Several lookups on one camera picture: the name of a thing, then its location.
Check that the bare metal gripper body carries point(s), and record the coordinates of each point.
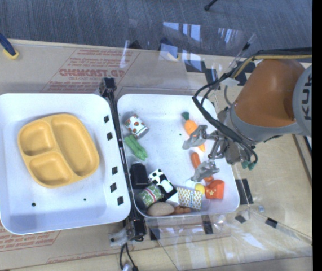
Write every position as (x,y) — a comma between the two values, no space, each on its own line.
(234,151)

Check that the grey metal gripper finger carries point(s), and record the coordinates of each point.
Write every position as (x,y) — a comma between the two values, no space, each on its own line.
(194,140)
(206,168)

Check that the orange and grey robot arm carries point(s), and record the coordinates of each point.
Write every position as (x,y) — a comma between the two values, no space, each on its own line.
(268,95)

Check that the orange sausage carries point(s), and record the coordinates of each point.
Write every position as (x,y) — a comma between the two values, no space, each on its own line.
(195,159)

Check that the orange carrot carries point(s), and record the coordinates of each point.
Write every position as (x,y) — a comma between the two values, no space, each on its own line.
(190,126)

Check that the yellow egg-shaped toy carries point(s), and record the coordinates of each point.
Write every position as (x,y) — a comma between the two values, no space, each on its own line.
(200,188)

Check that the red packet with yellow star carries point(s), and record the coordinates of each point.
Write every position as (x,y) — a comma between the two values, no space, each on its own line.
(215,190)

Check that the yellow patterned carton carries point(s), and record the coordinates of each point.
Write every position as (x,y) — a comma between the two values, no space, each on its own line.
(189,197)

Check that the white plastic tray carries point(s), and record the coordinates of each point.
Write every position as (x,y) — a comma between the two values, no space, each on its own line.
(14,207)
(163,114)

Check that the black and white cow carton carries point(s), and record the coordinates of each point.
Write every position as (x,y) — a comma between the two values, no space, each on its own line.
(162,182)

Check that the brown biscuit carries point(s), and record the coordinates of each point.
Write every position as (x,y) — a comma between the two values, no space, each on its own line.
(181,210)

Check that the green asparagus bundle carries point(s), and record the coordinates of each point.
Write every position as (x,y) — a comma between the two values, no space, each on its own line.
(136,148)

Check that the beige bread roll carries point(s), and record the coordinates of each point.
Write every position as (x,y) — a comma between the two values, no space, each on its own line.
(160,209)

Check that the white can with tomato print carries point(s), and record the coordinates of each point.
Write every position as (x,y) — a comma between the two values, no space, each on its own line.
(135,125)

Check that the green patterned can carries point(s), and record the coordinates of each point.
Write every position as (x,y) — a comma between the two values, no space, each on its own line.
(149,195)

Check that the yellow divided plate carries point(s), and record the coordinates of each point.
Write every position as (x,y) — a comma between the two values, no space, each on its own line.
(67,140)

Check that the brown cardboard board red print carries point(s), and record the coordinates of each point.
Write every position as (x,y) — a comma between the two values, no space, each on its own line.
(50,66)

